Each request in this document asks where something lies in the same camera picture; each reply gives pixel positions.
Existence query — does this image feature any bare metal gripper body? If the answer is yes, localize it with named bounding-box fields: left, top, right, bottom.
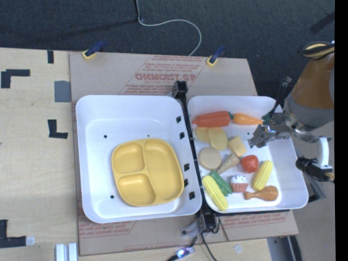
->
left=263, top=112, right=318, bottom=144

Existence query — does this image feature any slim orange carrot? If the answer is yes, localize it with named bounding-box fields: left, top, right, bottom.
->
left=229, top=113, right=264, bottom=126

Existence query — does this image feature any pale yellow cheese chunk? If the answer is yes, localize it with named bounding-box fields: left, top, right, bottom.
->
left=227, top=136, right=247, bottom=158

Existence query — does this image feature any red tomato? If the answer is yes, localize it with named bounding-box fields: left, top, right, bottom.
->
left=240, top=154, right=259, bottom=173

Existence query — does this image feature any white plastic tray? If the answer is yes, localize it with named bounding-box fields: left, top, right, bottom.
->
left=187, top=95, right=309, bottom=214
left=75, top=95, right=203, bottom=224

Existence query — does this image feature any beige waffle cone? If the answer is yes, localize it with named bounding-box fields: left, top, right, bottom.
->
left=216, top=153, right=240, bottom=175

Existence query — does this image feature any yellow corn cob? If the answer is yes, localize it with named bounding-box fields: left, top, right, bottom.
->
left=252, top=160, right=274, bottom=192

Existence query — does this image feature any large yellow potato slice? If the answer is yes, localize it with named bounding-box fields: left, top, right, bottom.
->
left=208, top=127, right=228, bottom=151

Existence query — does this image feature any pink cupcake with white icing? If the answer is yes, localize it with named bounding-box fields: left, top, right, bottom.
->
left=229, top=174, right=249, bottom=193

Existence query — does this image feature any thick orange ribbed carrot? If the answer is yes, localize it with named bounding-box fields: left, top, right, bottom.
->
left=191, top=110, right=232, bottom=128

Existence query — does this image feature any round beige biscuit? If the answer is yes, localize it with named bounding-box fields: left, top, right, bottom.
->
left=197, top=147, right=222, bottom=171

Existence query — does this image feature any brown chicken drumstick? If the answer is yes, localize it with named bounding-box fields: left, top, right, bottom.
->
left=244, top=185, right=279, bottom=202

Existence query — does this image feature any small yellow potato slice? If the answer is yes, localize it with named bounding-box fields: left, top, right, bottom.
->
left=195, top=126, right=212, bottom=143

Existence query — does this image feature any thin black rod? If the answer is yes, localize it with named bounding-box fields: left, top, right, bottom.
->
left=178, top=92, right=210, bottom=220

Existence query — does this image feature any yellow corn with green husk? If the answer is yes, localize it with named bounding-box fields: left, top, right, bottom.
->
left=202, top=170, right=233, bottom=211

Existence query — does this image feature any yellow divided plate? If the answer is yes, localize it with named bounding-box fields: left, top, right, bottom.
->
left=110, top=138, right=185, bottom=207

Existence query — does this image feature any brown cardboard board red print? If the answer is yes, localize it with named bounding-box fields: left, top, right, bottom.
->
left=69, top=52, right=299, bottom=256

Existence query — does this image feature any black cylinder on white bracket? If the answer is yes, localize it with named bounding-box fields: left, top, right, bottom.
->
left=295, top=136, right=334, bottom=183

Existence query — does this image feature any black block with thin wires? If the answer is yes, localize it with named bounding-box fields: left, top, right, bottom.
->
left=200, top=210, right=219, bottom=233
left=173, top=80, right=189, bottom=100

